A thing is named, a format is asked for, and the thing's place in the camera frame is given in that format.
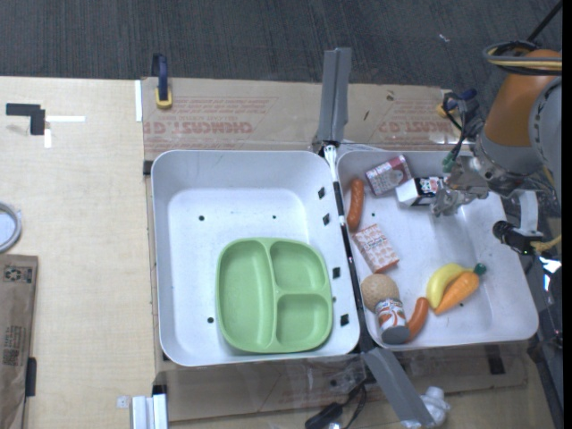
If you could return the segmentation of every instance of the brown paper bag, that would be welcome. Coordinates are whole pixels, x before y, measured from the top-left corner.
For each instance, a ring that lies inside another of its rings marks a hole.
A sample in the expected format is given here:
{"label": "brown paper bag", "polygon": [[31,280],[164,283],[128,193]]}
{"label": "brown paper bag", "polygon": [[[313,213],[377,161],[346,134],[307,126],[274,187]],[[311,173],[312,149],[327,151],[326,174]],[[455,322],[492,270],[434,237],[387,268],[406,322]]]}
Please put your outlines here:
{"label": "brown paper bag", "polygon": [[38,258],[0,255],[0,427],[23,426]]}

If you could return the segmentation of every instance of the small box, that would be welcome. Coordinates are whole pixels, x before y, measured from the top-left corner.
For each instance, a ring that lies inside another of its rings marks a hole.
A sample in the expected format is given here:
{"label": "small box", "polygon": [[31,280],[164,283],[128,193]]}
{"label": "small box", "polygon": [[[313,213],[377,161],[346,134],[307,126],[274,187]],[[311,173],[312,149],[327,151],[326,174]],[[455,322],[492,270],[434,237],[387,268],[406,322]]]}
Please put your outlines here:
{"label": "small box", "polygon": [[376,196],[381,196],[384,192],[395,189],[412,178],[404,156],[393,157],[377,165],[366,172],[366,177]]}
{"label": "small box", "polygon": [[406,206],[431,205],[439,189],[439,176],[414,178],[401,185],[395,191],[398,201]]}
{"label": "small box", "polygon": [[353,238],[373,273],[382,273],[400,261],[377,224],[356,232]]}

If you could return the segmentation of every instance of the blue and yellow clamp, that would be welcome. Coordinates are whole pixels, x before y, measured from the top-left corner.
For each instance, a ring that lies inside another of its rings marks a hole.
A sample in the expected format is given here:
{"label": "blue and yellow clamp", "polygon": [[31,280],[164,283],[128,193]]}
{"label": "blue and yellow clamp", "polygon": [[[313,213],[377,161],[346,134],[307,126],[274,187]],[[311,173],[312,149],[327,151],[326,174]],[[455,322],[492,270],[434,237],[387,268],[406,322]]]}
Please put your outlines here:
{"label": "blue and yellow clamp", "polygon": [[171,108],[172,94],[167,81],[167,58],[164,55],[158,53],[153,54],[151,76],[157,76],[159,78],[159,84],[155,89],[157,108],[161,108],[163,110]]}

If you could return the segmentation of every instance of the toy banana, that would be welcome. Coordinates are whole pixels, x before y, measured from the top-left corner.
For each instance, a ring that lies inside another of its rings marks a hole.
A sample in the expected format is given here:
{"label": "toy banana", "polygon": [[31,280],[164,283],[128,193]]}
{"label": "toy banana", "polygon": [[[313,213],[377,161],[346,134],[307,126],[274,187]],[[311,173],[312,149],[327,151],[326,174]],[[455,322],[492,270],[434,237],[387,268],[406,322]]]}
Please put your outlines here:
{"label": "toy banana", "polygon": [[427,288],[425,290],[427,300],[429,300],[429,305],[431,308],[436,309],[441,302],[443,293],[447,285],[460,276],[463,272],[472,271],[471,268],[463,267],[462,265],[456,264],[454,262],[449,262],[448,264],[442,265],[437,270],[433,272],[429,282],[427,282]]}

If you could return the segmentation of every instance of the white plastic tray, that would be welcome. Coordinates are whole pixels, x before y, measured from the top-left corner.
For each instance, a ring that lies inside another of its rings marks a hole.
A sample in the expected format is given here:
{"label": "white plastic tray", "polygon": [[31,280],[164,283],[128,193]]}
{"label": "white plastic tray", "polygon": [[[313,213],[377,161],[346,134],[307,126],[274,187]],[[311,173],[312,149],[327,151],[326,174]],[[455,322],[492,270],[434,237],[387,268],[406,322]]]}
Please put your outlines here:
{"label": "white plastic tray", "polygon": [[[406,157],[414,177],[442,174],[446,153],[350,151],[338,162],[346,211],[351,179],[358,176],[365,181],[367,170],[399,154]],[[439,266],[457,262],[472,267],[481,262],[488,269],[477,293],[463,307],[439,316],[430,310],[423,330],[410,343],[383,344],[375,316],[367,310],[367,328],[373,339],[385,348],[406,350],[521,341],[533,336],[538,328],[536,307],[518,255],[492,235],[492,226],[499,220],[506,216],[501,198],[494,193],[461,207],[453,216],[437,218],[428,206],[401,206],[395,190],[376,198],[366,184],[360,228],[377,223],[400,257],[397,266],[386,273],[398,284],[408,318]],[[353,242],[352,253],[363,280],[371,271]]]}
{"label": "white plastic tray", "polygon": [[[355,348],[358,315],[332,176],[323,158],[307,151],[170,151],[154,161],[151,181],[159,334],[173,362],[207,366],[316,358]],[[246,353],[221,334],[215,304],[218,257],[231,241],[255,237],[300,240],[322,254],[332,287],[333,326],[318,348]]]}

